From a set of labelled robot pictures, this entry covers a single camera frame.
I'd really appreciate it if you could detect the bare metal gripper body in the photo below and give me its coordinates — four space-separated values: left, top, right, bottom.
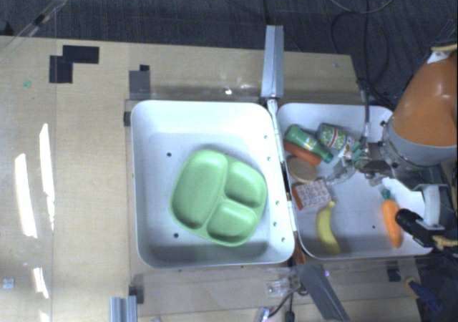
359 141 399 179

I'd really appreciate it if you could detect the small white and orange packet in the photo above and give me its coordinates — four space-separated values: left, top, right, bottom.
337 135 361 161

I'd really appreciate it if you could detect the orange and white carton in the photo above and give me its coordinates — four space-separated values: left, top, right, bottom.
292 177 332 211

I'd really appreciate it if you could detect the green and white can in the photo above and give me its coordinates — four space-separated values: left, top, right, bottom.
315 122 349 150

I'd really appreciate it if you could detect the white plastic tray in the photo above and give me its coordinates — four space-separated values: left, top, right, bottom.
130 99 296 270
277 102 436 261

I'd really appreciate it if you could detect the round beige biscuit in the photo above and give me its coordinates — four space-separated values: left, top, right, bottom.
286 155 318 184

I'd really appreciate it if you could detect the orange toy sausage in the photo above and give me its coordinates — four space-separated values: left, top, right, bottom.
283 140 322 166

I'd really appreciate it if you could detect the orange carrot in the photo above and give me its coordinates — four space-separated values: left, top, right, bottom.
379 188 404 249

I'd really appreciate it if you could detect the green plastic bottle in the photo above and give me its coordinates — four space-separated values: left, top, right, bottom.
283 124 335 165

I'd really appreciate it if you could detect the yellow banana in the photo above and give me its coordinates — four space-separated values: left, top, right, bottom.
315 200 342 255

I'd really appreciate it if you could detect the green divided plate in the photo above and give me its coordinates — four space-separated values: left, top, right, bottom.
168 148 269 248

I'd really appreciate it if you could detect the black cylinder on white bracket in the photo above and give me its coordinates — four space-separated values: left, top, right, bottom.
394 184 447 248

